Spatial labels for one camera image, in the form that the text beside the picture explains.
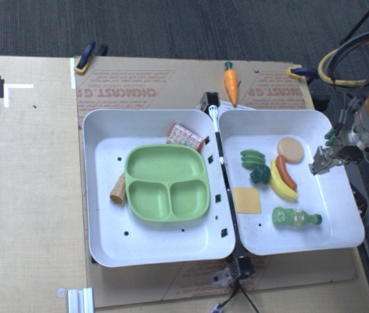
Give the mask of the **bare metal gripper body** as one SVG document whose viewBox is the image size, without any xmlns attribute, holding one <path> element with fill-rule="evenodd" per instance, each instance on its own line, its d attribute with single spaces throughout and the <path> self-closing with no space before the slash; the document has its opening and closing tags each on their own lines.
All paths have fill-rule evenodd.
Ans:
<svg viewBox="0 0 369 313">
<path fill-rule="evenodd" d="M 369 163 L 369 123 L 355 121 L 350 129 L 343 129 L 336 134 L 331 128 L 326 134 L 326 152 L 339 162 Z"/>
</svg>

